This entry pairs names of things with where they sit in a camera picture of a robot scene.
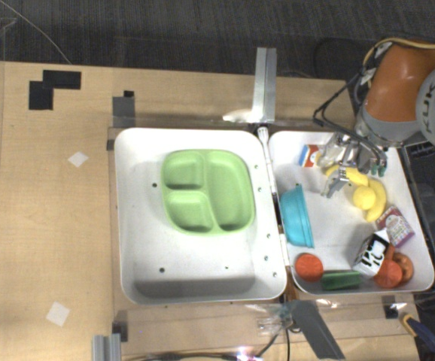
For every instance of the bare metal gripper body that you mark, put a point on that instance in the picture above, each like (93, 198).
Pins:
(356, 152)

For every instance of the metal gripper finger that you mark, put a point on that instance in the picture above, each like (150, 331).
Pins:
(326, 155)
(336, 182)

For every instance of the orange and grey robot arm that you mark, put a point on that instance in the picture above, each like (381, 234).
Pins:
(398, 88)

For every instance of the red white blue carton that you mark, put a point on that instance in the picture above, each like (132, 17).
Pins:
(308, 156)

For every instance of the yellow oblong toy food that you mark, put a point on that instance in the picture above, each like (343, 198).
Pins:
(357, 177)

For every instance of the yellow lemon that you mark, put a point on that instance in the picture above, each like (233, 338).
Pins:
(364, 198)

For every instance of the white plastic tray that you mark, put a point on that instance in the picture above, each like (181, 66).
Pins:
(334, 220)
(202, 269)

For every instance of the yellow banana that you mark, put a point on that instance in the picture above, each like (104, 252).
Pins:
(380, 201)

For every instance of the blue bowl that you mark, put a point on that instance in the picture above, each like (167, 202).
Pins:
(296, 216)

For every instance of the purple carton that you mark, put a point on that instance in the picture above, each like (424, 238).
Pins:
(398, 228)

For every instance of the black and white milk carton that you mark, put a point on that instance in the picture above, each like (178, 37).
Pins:
(372, 256)

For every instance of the orange round toy fruit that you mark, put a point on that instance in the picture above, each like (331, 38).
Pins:
(309, 267)

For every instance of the green block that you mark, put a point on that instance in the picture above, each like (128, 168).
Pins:
(341, 280)

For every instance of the green divided plate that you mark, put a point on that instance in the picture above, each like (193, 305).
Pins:
(229, 186)

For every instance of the orange round toy food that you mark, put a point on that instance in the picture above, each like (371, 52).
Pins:
(388, 275)

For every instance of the brown doughnut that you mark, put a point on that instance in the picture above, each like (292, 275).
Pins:
(406, 263)

